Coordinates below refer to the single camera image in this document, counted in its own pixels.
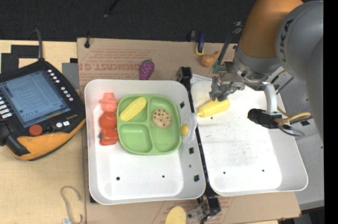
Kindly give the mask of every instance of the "yellow corn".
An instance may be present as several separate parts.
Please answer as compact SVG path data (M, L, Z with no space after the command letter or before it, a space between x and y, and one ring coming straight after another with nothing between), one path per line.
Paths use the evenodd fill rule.
M138 97L131 102L120 114L120 119L128 122L139 114L147 105L147 99L145 97Z

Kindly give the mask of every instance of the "purple toy eggplant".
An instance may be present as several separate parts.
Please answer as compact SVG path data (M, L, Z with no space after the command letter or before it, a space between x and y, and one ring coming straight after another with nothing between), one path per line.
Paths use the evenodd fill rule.
M139 78L140 80L148 80L152 73L154 72L155 64L149 59L142 62L139 68Z

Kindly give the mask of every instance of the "red emergency stop button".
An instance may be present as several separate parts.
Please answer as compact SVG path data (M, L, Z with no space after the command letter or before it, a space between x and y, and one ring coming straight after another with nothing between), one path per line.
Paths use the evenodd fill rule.
M42 127L41 125L32 125L29 132L32 137L40 136L42 134Z

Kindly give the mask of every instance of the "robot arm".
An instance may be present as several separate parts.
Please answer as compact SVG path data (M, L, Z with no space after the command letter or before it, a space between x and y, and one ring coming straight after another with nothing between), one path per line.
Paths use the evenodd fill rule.
M218 100L245 85L263 90L280 66L306 82L311 113L323 138L323 1L257 0L234 60L222 64L219 84L213 79L212 89L217 86Z

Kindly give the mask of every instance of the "white tray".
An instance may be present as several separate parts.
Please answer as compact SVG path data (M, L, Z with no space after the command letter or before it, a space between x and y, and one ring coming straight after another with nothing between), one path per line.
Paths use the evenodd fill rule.
M196 113L210 100L210 91L210 81L192 85ZM267 108L264 92L246 87L228 98L227 111L197 118L211 188L221 196L306 188L307 173L294 137L247 118L250 109Z
M98 79L89 82L84 96L89 189L93 199L101 204L119 204L200 197L205 190L205 178L196 138L190 144L182 141L178 150L164 155L131 154L119 142L99 144L98 120L103 113L99 100L106 92L113 92L117 99L131 94L163 95L176 104L181 120L191 114L186 88L176 81Z

